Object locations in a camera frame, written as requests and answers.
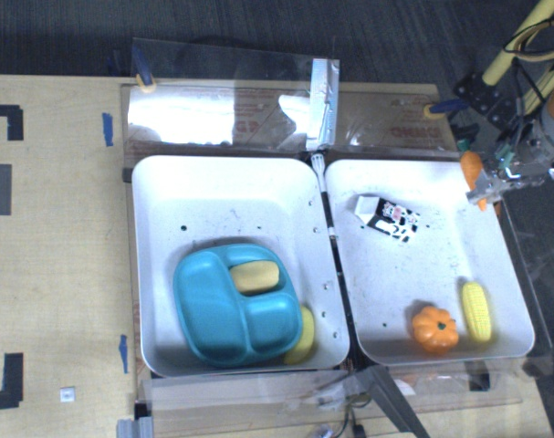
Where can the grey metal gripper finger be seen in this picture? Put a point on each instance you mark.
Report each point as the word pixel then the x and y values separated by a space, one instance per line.
pixel 481 189

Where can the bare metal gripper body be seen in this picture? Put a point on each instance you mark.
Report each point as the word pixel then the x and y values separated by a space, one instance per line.
pixel 525 169

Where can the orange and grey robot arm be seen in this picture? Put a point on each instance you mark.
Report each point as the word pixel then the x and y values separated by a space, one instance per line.
pixel 551 121

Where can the cow print milk carton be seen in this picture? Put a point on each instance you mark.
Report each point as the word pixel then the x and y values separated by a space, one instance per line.
pixel 392 222

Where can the white plastic tray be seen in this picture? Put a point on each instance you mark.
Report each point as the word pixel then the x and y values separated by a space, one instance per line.
pixel 422 272
pixel 240 208

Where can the yellow toy corn cob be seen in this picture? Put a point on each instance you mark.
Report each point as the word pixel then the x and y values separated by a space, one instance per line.
pixel 476 310

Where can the orange toy pumpkin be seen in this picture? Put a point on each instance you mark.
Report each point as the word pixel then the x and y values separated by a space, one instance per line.
pixel 434 331

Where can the yellow oval toy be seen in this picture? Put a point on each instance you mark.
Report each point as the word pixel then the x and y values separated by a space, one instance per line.
pixel 304 340

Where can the yellow toy bread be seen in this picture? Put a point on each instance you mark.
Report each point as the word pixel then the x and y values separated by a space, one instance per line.
pixel 254 277

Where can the blue divided plate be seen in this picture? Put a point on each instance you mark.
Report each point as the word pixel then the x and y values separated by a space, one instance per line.
pixel 222 317

